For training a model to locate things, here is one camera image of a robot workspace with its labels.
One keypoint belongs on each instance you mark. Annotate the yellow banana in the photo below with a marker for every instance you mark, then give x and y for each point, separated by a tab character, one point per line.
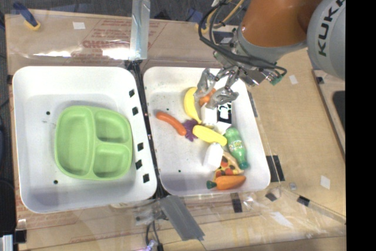
190	104

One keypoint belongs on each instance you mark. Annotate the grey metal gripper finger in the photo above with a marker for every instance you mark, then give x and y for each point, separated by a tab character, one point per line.
224	95
204	80

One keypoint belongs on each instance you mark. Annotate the white carton with black print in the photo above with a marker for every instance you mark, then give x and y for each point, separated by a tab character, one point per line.
224	117

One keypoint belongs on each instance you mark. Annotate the green bottle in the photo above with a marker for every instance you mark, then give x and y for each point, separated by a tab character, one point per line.
236	145

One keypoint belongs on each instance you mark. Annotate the yellow oblong toy food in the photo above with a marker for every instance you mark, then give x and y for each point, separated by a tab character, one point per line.
208	135

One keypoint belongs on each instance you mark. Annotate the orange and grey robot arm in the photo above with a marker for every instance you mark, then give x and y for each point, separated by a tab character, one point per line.
279	14

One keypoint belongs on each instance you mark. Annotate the white plastic tray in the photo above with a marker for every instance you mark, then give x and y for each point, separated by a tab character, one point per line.
35	138
170	161

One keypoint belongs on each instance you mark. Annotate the brown cardboard board, red print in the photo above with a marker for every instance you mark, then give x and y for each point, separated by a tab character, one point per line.
97	38

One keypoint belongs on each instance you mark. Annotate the green divided plate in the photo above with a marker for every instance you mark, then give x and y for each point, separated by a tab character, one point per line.
76	144

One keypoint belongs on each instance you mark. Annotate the pizza slice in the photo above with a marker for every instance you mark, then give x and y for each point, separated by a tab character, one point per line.
230	166

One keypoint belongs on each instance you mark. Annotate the purple grapes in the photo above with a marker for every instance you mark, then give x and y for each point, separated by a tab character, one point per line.
189	127

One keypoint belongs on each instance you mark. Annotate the small orange toy food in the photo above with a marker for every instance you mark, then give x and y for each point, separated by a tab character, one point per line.
205	99

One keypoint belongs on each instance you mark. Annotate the orange carrot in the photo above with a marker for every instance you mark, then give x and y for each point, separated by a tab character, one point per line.
230	182

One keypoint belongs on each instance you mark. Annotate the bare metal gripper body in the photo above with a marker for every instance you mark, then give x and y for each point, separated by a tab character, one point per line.
249	69

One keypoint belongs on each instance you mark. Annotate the small white block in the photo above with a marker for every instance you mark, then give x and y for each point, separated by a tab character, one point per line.
209	116

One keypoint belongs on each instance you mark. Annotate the orange sausage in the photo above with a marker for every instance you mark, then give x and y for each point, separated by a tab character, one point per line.
171	123

